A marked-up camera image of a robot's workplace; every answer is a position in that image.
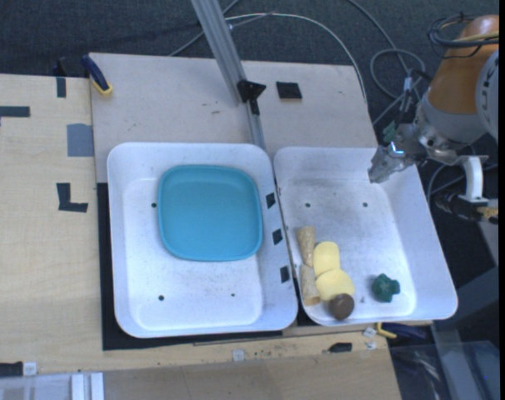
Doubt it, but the blue plate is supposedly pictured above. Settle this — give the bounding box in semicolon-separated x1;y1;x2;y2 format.
157;164;264;263

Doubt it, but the brown round toy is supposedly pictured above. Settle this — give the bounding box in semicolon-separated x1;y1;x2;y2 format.
327;292;356;322

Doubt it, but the white plastic tray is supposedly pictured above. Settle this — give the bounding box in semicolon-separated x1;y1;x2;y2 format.
272;146;459;328
106;141;299;339

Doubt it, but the green toy broccoli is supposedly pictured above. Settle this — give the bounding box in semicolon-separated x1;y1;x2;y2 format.
370;272;402;304

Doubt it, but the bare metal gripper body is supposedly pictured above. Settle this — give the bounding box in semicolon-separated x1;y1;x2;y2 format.
390;122;466;167

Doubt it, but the black cylinder on white bracket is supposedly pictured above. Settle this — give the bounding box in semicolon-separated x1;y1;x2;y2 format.
433;156;499;224

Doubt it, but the pale wood board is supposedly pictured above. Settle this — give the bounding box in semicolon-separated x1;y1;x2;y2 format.
87;52;435;374

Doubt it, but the black block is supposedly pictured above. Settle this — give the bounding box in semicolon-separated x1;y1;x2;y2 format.
276;81;303;101

